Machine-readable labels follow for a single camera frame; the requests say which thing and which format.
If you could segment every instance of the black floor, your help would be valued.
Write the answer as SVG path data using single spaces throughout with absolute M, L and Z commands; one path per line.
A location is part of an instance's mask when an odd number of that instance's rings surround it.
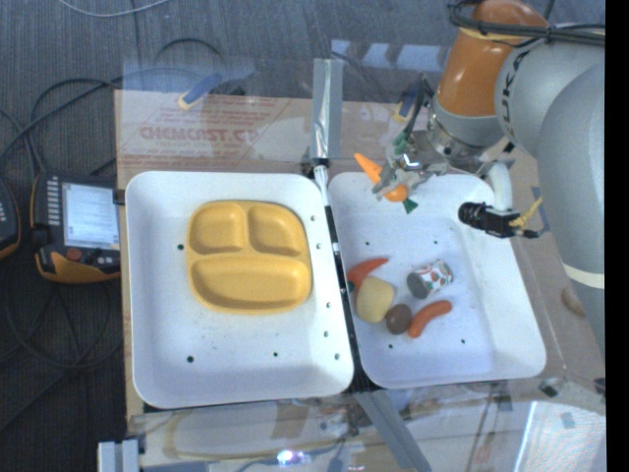
M 112 89 L 131 66 L 311 61 L 334 39 L 449 46 L 456 35 L 453 0 L 159 1 L 0 0 L 0 177 L 24 227 L 21 249 L 0 262 L 2 471 L 95 470 L 97 443 L 126 434 L 118 282 L 44 280 L 26 226 L 41 165 L 115 174 Z M 605 23 L 605 0 L 524 1 L 552 23 Z

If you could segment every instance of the lcd screen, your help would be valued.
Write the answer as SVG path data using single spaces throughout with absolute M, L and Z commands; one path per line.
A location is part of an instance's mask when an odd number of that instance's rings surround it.
M 120 250 L 111 189 L 64 183 L 62 198 L 66 246 Z

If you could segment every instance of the yellow potato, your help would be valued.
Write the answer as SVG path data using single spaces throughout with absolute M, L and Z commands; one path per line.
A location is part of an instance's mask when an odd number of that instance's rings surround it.
M 377 324 L 384 320 L 394 295 L 391 284 L 376 276 L 368 276 L 356 296 L 356 313 L 361 320 Z

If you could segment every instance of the soda can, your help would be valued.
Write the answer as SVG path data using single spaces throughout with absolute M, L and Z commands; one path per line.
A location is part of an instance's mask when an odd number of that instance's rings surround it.
M 441 259 L 437 259 L 409 273 L 406 284 L 415 297 L 426 299 L 430 294 L 452 283 L 453 279 L 450 266 Z

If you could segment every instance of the white plastic tray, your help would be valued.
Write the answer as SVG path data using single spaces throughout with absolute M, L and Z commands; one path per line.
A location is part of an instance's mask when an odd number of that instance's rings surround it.
M 457 217 L 464 202 L 491 205 L 491 188 L 469 175 L 432 177 L 412 197 L 419 206 L 410 214 L 400 203 L 377 201 L 371 190 L 364 173 L 341 173 L 330 181 L 346 270 L 389 257 L 372 275 L 395 287 L 393 304 L 406 303 L 414 312 L 439 299 L 453 306 L 415 339 L 391 334 L 384 322 L 363 322 L 352 306 L 361 362 L 372 381 L 403 389 L 536 376 L 545 348 L 511 243 Z M 420 301 L 406 276 L 436 259 L 450 265 L 454 280 Z
M 186 273 L 188 221 L 219 200 L 267 201 L 304 224 L 313 290 L 296 309 L 233 315 L 197 301 Z M 349 386 L 349 339 L 321 193 L 288 174 L 149 171 L 126 190 L 133 379 L 159 408 L 327 396 Z

